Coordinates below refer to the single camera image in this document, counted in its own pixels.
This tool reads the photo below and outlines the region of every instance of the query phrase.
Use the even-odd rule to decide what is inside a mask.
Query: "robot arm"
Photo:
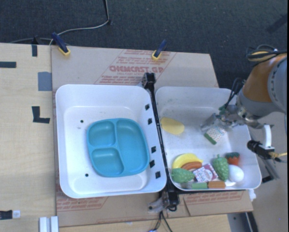
[[[248,54],[247,58],[256,61],[257,65],[243,87],[232,91],[230,99],[220,108],[220,113],[208,118],[202,125],[202,130],[218,125],[229,131],[232,127],[243,124],[262,129],[263,142],[251,140],[247,147],[263,159],[275,159],[278,154],[271,147],[270,126],[261,124],[258,120],[272,112],[282,112],[287,118],[287,51],[269,51],[259,47]],[[235,94],[236,103],[230,105]]]

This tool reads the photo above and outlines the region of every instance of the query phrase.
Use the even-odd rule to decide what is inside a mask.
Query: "gray floor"
[[[274,124],[272,128],[272,146],[277,153],[287,151],[287,135],[285,131],[284,115],[273,113],[261,120],[262,123]],[[260,130],[251,130],[251,136],[261,141]],[[269,167],[274,171],[268,171],[267,165],[259,159],[262,177],[270,174],[276,175],[275,179],[262,183],[254,190],[256,198],[253,200],[252,212],[257,229],[251,229],[247,222],[246,214],[230,214],[229,221],[232,232],[286,232],[288,231],[288,165],[286,163],[274,163],[269,160]]]

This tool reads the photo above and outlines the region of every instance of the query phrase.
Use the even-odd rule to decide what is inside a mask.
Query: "black cable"
[[[98,25],[98,26],[94,26],[94,27],[86,27],[86,28],[74,28],[74,29],[67,29],[65,31],[62,31],[60,33],[58,33],[57,35],[62,35],[62,34],[65,34],[65,33],[68,33],[68,32],[72,32],[72,31],[79,31],[79,30],[88,30],[88,29],[97,29],[97,28],[101,28],[107,24],[110,24],[111,23],[111,20],[110,20],[110,17],[109,17],[109,11],[108,11],[108,4],[107,4],[107,0],[103,0],[103,4],[104,4],[104,8],[105,8],[105,12],[106,12],[106,17],[107,17],[107,20]],[[9,43],[20,43],[20,42],[25,42],[25,41],[32,41],[33,38],[25,38],[25,39],[20,39],[20,40],[15,40],[15,41],[11,41]],[[52,44],[53,42],[53,39],[48,39],[48,38],[41,38],[41,40],[46,40],[46,41],[50,41],[49,45]]]
[[[281,163],[287,163],[288,162],[287,160],[282,160],[282,159],[280,159],[278,157],[274,158],[274,160],[277,161],[277,162],[281,162]]]
[[[155,231],[158,230],[158,228],[160,227],[160,224],[161,224],[162,218],[163,218],[164,222],[166,223],[166,226],[167,226],[168,230],[169,230],[170,232],[173,232],[172,229],[170,228],[170,226],[169,226],[169,224],[168,224],[168,222],[167,222],[165,216],[164,216],[163,211],[161,211],[161,212],[159,213],[159,218],[158,218],[158,221],[157,221],[157,223],[156,223],[154,229],[150,230],[149,232],[155,232]]]
[[[243,83],[243,79],[242,79],[242,78],[237,77],[237,78],[234,80],[234,82],[233,82],[233,84],[232,84],[232,87],[231,87],[231,93],[230,93],[230,96],[229,96],[227,102],[226,102],[223,106],[221,106],[221,107],[219,108],[219,110],[221,111],[221,113],[223,113],[223,112],[227,109],[227,107],[228,107],[228,105],[230,104],[230,102],[232,101],[232,99],[235,97],[235,95],[237,95],[237,94],[239,93],[239,91],[240,91],[241,88],[243,87],[243,84],[244,84],[244,83]]]
[[[173,232],[172,229],[170,228],[168,222],[166,221],[166,218],[165,218],[165,216],[164,216],[163,211],[161,211],[161,214],[162,214],[163,220],[165,221],[165,223],[166,223],[166,225],[167,225],[167,228],[169,229],[170,232]]]
[[[175,206],[172,206],[172,207],[168,207],[168,210],[174,212],[174,211],[177,210],[177,206],[175,205]]]
[[[246,59],[252,62],[256,62],[255,65],[258,65],[281,54],[287,54],[287,50],[279,51],[273,46],[261,44],[256,48],[248,47],[246,50]]]

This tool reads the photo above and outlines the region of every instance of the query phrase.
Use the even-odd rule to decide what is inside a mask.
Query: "wooden table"
[[[0,43],[0,210],[20,210],[21,218],[0,220],[0,231],[38,231],[39,217],[56,216],[53,94],[39,91],[38,73],[51,72],[51,49]],[[33,122],[32,107],[49,123]],[[230,232],[227,215],[168,219],[173,231]],[[155,220],[60,228],[69,231],[146,232]],[[159,232],[168,231],[162,222]]]

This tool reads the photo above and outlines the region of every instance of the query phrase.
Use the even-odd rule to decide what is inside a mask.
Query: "wire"
[[[43,41],[51,41],[52,39],[49,38],[40,38]],[[21,40],[16,40],[16,41],[10,41],[9,43],[19,43],[19,42],[25,42],[25,41],[32,41],[34,40],[34,38],[25,38],[25,39],[21,39]]]
[[[161,211],[161,214],[162,214],[163,220],[165,221],[165,223],[166,223],[166,225],[167,225],[167,228],[169,229],[170,232],[173,232],[172,229],[170,228],[168,222],[166,221],[166,218],[164,217],[163,211]]]
[[[280,159],[280,157],[282,157],[282,156],[287,156],[287,154],[288,154],[287,152],[284,152],[284,153],[269,152],[268,154],[272,157],[273,160],[275,160],[277,162],[287,163],[286,160]]]
[[[244,84],[244,81],[242,78],[237,77],[234,80],[232,87],[231,87],[231,93],[230,93],[230,96],[229,96],[227,102],[219,108],[219,110],[221,111],[220,114],[223,114],[225,112],[229,103],[232,101],[232,99],[235,97],[235,95],[237,95],[239,93],[239,91],[241,90],[243,84]]]
[[[68,32],[73,32],[73,31],[80,31],[80,30],[89,30],[89,29],[98,29],[101,28],[107,24],[110,24],[111,20],[109,17],[109,10],[108,10],[108,2],[107,0],[103,0],[104,3],[104,8],[105,8],[105,12],[106,12],[106,16],[107,16],[107,20],[98,25],[98,26],[94,26],[94,27],[85,27],[85,28],[74,28],[74,29],[67,29],[65,31],[62,31],[60,33],[58,33],[57,35],[62,35]],[[15,41],[11,41],[9,43],[20,43],[20,42],[25,42],[25,41],[32,41],[34,38],[25,38],[25,39],[20,39],[20,40],[15,40]],[[45,40],[45,41],[50,41],[49,45],[51,45],[53,43],[53,39],[48,39],[48,38],[41,38],[41,40]]]
[[[170,228],[168,222],[166,221],[166,218],[165,218],[165,216],[164,216],[163,211],[161,211],[161,212],[159,213],[159,218],[158,218],[158,221],[157,221],[154,229],[150,230],[149,232],[155,232],[155,231],[157,231],[158,228],[160,227],[160,224],[161,224],[162,219],[163,219],[164,222],[166,223],[166,226],[167,226],[168,230],[169,230],[170,232],[173,232],[172,229]]]
[[[249,47],[246,51],[246,58],[251,62],[257,62],[257,64],[268,61],[272,58],[277,57],[278,55],[286,55],[287,50],[278,51],[276,48],[261,44],[258,47],[251,48]]]

